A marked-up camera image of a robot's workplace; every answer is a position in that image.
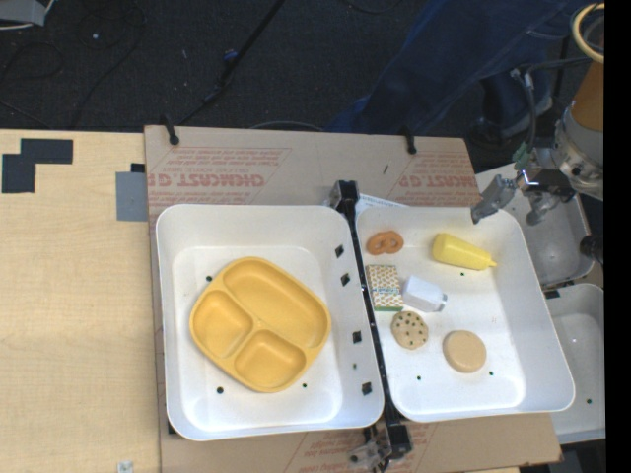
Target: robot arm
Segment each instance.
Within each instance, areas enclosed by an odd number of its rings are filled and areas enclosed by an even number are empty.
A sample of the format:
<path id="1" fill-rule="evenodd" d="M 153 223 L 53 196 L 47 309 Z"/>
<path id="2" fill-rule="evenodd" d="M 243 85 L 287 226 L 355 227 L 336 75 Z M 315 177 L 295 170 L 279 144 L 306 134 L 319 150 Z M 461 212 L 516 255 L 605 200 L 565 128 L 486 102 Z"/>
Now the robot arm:
<path id="1" fill-rule="evenodd" d="M 516 177 L 502 179 L 498 175 L 489 184 L 482 200 L 471 207 L 474 224 L 509 203 L 517 190 L 530 202 L 532 210 L 526 220 L 531 225 L 541 222 L 549 210 L 576 192 L 603 200 L 604 56 L 591 49 L 579 33 L 581 20 L 594 9 L 604 9 L 604 4 L 586 7 L 573 22 L 574 39 L 593 63 L 557 121 L 552 145 L 522 144 L 514 155 Z"/>

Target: blue jeans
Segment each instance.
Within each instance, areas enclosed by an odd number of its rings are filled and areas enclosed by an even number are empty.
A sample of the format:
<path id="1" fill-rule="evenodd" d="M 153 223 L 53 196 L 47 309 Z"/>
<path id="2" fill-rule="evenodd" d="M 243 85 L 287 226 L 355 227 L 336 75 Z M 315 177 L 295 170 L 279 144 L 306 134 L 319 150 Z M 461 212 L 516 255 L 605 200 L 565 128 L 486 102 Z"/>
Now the blue jeans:
<path id="1" fill-rule="evenodd" d="M 475 83 L 482 115 L 515 127 L 528 115 L 517 66 L 546 61 L 548 48 L 571 32 L 572 15 L 604 0 L 428 0 L 407 39 L 372 91 L 339 113 L 328 132 L 427 134 Z M 535 101 L 550 98 L 549 72 L 532 75 Z"/>

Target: divided plate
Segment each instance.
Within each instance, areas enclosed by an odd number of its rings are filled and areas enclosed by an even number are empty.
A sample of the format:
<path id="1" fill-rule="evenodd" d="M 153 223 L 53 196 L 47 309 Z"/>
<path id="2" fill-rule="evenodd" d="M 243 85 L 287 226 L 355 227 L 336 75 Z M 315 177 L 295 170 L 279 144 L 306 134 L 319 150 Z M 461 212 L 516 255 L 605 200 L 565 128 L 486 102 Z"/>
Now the divided plate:
<path id="1" fill-rule="evenodd" d="M 222 370 L 261 392 L 301 376 L 331 329 L 326 305 L 275 264 L 234 261 L 213 278 L 190 315 L 197 347 Z"/>

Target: black cable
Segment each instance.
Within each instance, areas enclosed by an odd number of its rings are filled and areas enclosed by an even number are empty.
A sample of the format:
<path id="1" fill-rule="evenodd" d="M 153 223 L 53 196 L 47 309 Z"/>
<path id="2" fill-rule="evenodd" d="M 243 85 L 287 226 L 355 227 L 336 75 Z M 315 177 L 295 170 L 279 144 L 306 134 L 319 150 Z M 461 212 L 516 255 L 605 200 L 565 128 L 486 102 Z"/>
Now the black cable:
<path id="1" fill-rule="evenodd" d="M 87 13 L 79 20 L 76 36 L 83 45 L 93 50 L 115 47 L 124 40 L 130 27 L 142 26 L 147 22 L 136 0 L 129 0 L 129 6 L 122 0 L 78 1 Z M 134 23 L 136 16 L 140 16 L 139 23 Z"/>
<path id="2" fill-rule="evenodd" d="M 561 52 L 559 53 L 559 58 L 566 59 L 568 57 L 568 49 L 570 47 L 570 37 L 566 36 L 561 42 Z M 556 74 L 556 79 L 554 81 L 554 90 L 552 90 L 552 96 L 558 98 L 561 93 L 561 86 L 563 86 L 563 69 L 560 68 Z"/>
<path id="3" fill-rule="evenodd" d="M 33 80 L 33 79 L 47 79 L 50 77 L 53 77 L 54 75 L 56 75 L 58 72 L 61 71 L 61 69 L 63 68 L 64 62 L 63 62 L 63 55 L 61 53 L 61 51 L 59 50 L 59 48 L 49 42 L 29 42 L 25 45 L 23 45 L 22 47 L 20 47 L 12 56 L 11 58 L 9 58 L 9 61 L 5 64 L 5 66 L 2 69 L 2 72 L 0 72 L 0 87 L 2 86 L 2 83 L 5 81 L 5 79 L 8 77 L 9 73 L 11 72 L 11 69 L 14 67 L 14 65 L 24 57 L 24 54 L 30 52 L 31 49 L 36 49 L 36 48 L 49 48 L 51 49 L 57 57 L 57 61 L 52 63 L 52 68 L 48 68 L 46 71 L 44 71 L 43 73 L 38 73 L 38 74 L 31 74 L 31 75 L 19 75 L 16 77 L 13 77 L 12 79 L 15 80 L 19 80 L 19 81 L 26 81 L 26 80 Z M 48 60 L 48 62 L 38 62 L 37 65 L 49 65 L 49 61 L 50 61 L 51 55 L 49 54 L 49 52 L 46 53 L 46 59 Z M 23 111 L 22 109 L 20 109 L 19 107 L 16 107 L 10 103 L 7 103 L 6 101 L 0 101 L 0 104 L 2 104 L 3 106 L 9 108 L 10 110 L 14 110 L 15 112 L 17 112 L 18 114 L 23 115 L 24 117 L 31 119 L 33 121 L 35 121 L 36 123 L 40 124 L 41 126 L 43 126 L 44 128 L 47 129 L 51 129 L 50 126 L 48 124 L 46 124 L 44 121 L 42 121 L 41 119 L 35 117 L 34 115 L 30 115 L 29 113 Z"/>
<path id="4" fill-rule="evenodd" d="M 374 16 L 377 16 L 379 14 L 384 14 L 386 12 L 391 11 L 392 9 L 394 9 L 397 5 L 399 5 L 403 0 L 397 0 L 396 2 L 394 2 L 394 4 L 392 4 L 389 7 L 386 7 L 385 9 L 380 9 L 380 10 L 373 10 L 373 9 L 365 9 L 362 8 L 360 6 L 358 6 L 357 4 L 351 2 L 350 0 L 339 0 L 340 2 L 342 2 L 345 5 L 348 5 L 351 9 L 358 11 L 358 12 L 363 12 L 365 14 L 372 14 Z"/>
<path id="5" fill-rule="evenodd" d="M 534 141 L 536 139 L 536 110 L 535 110 L 535 101 L 534 101 L 534 83 L 532 81 L 532 76 L 530 75 L 535 70 L 552 70 L 552 69 L 563 69 L 567 67 L 574 67 L 579 65 L 585 65 L 587 63 L 592 62 L 592 60 L 588 57 L 582 56 L 578 58 L 567 58 L 567 59 L 559 59 L 552 61 L 544 61 L 542 63 L 530 64 L 530 65 L 522 65 L 511 71 L 511 76 L 520 82 L 520 85 L 524 89 L 524 93 L 526 95 L 526 100 L 528 104 L 528 112 L 530 114 L 530 127 L 528 128 L 528 133 L 525 138 L 525 142 L 527 142 L 526 151 L 528 153 L 532 152 L 534 149 Z"/>
<path id="6" fill-rule="evenodd" d="M 314 124 L 308 124 L 306 122 L 299 122 L 299 121 L 267 121 L 267 122 L 261 122 L 259 124 L 254 124 L 249 129 L 258 130 L 258 129 L 274 127 L 274 126 L 281 126 L 281 127 L 286 127 L 286 128 L 296 127 L 296 128 L 305 128 L 305 129 L 313 130 L 313 131 L 324 131 L 322 128 L 320 128 L 319 126 L 315 126 Z"/>
<path id="7" fill-rule="evenodd" d="M 103 19 L 121 20 L 121 21 L 123 21 L 126 24 L 125 31 L 128 30 L 127 26 L 131 26 L 132 28 L 139 29 L 140 33 L 135 38 L 135 40 L 133 41 L 133 43 L 131 44 L 129 49 L 116 62 L 114 62 L 113 65 L 111 65 L 105 72 L 103 72 L 99 76 L 97 81 L 92 85 L 92 87 L 88 90 L 88 92 L 86 93 L 84 98 L 77 105 L 77 108 L 75 109 L 75 115 L 72 118 L 72 120 L 70 122 L 70 125 L 69 125 L 70 129 L 75 129 L 77 127 L 77 125 L 79 124 L 79 122 L 81 121 L 81 117 L 83 116 L 84 107 L 88 103 L 88 101 L 90 100 L 92 95 L 94 94 L 94 92 L 97 89 L 97 87 L 112 72 L 114 72 L 118 67 L 120 67 L 120 65 L 122 65 L 125 62 L 125 60 L 138 48 L 138 45 L 140 44 L 140 41 L 141 41 L 142 37 L 144 36 L 145 25 L 147 24 L 147 17 L 145 15 L 144 11 L 138 5 L 138 2 L 136 0 L 130 0 L 131 6 L 128 9 L 122 9 L 122 8 L 120 8 L 120 6 L 118 6 L 119 7 L 118 9 L 114 9 L 116 11 L 119 11 L 119 13 L 116 14 L 115 18 L 105 18 L 102 15 L 100 15 L 99 12 L 104 11 L 105 8 L 108 7 L 108 4 L 110 4 L 112 2 L 117 3 L 117 4 L 120 3 L 119 0 L 108 0 L 107 2 L 105 2 L 105 4 L 103 4 L 102 6 L 98 7 L 96 10 L 91 11 L 91 14 L 100 16 Z M 134 24 L 133 23 L 133 18 L 135 16 L 140 16 L 140 21 L 139 21 L 138 24 Z M 120 43 L 123 39 L 124 39 L 124 33 L 120 36 L 119 40 L 117 40 L 114 43 L 109 43 L 106 47 L 103 47 L 103 48 L 111 48 L 114 45 L 117 45 L 118 43 Z"/>
<path id="8" fill-rule="evenodd" d="M 272 8 L 267 12 L 267 14 L 263 18 L 263 20 L 258 24 L 254 32 L 252 32 L 249 38 L 245 41 L 245 44 L 242 47 L 241 51 L 235 53 L 232 56 L 232 58 L 226 62 L 226 67 L 224 68 L 224 71 L 222 72 L 222 74 L 217 78 L 217 81 L 215 82 L 215 86 L 213 87 L 213 91 L 209 93 L 202 100 L 202 103 L 198 107 L 196 107 L 189 115 L 181 119 L 176 124 L 177 126 L 181 126 L 184 122 L 190 119 L 202 108 L 214 102 L 220 95 L 222 95 L 222 93 L 224 93 L 224 90 L 230 84 L 230 81 L 232 81 L 233 73 L 235 69 L 237 68 L 237 66 L 239 65 L 239 63 L 241 62 L 242 58 L 247 54 L 249 49 L 254 45 L 258 37 L 263 33 L 263 30 L 265 30 L 267 25 L 269 25 L 269 23 L 271 22 L 273 17 L 276 15 L 276 13 L 280 10 L 280 8 L 283 6 L 285 1 L 286 0 L 276 0 L 274 2 L 274 5 L 272 6 Z"/>

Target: black clip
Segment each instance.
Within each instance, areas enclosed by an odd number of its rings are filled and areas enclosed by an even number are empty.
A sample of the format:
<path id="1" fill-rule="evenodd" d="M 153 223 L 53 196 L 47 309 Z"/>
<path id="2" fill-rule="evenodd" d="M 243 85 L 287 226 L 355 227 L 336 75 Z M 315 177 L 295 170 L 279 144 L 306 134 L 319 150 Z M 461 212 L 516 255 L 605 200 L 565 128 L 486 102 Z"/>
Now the black clip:
<path id="1" fill-rule="evenodd" d="M 408 154 L 416 154 L 416 146 L 414 145 L 414 136 L 410 132 L 407 126 L 401 126 L 401 129 L 398 130 L 398 134 L 405 137 L 405 142 L 407 142 L 407 153 Z"/>
<path id="2" fill-rule="evenodd" d="M 169 143 L 172 146 L 179 144 L 179 137 L 175 134 L 174 124 L 168 114 L 163 113 L 160 116 L 160 124 L 167 128 L 167 132 L 169 133 Z"/>

